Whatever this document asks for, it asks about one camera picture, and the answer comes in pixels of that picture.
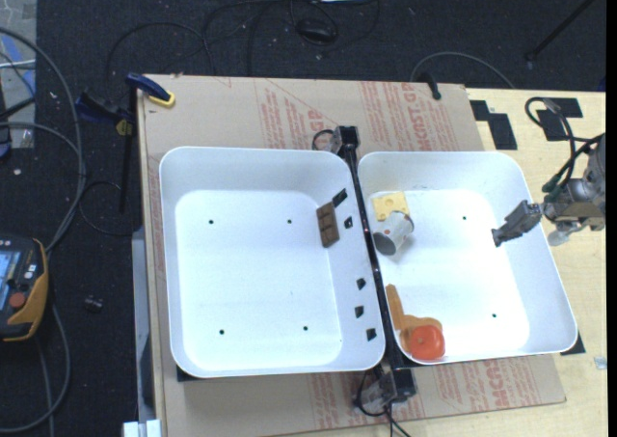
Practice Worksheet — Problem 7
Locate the brown cardboard board red print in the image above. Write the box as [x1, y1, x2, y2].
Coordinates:
[137, 73, 568, 437]

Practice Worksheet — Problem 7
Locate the red orange round fruit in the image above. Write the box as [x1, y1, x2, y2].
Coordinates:
[409, 325, 446, 363]

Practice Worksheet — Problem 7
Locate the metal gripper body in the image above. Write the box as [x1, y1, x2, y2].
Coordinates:
[541, 178, 607, 233]

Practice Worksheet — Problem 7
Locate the white plastic tray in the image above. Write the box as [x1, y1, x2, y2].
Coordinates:
[357, 150, 579, 367]
[158, 146, 388, 380]

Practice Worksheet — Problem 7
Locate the yellow cheese slice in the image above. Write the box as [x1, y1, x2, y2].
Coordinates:
[370, 190, 412, 224]

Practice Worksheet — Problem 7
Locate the brown chocolate bar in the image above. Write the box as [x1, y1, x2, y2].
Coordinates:
[315, 201, 341, 249]

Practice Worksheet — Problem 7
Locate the thin black rod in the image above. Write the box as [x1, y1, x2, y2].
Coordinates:
[342, 145, 402, 374]

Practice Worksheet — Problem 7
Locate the orange plastic scoop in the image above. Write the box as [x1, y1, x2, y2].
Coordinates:
[385, 283, 443, 354]

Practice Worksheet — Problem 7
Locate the white cup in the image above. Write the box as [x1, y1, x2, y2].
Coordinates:
[371, 210, 416, 257]

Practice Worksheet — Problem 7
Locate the black block with wires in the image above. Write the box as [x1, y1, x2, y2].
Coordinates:
[330, 124, 361, 156]
[355, 367, 418, 416]

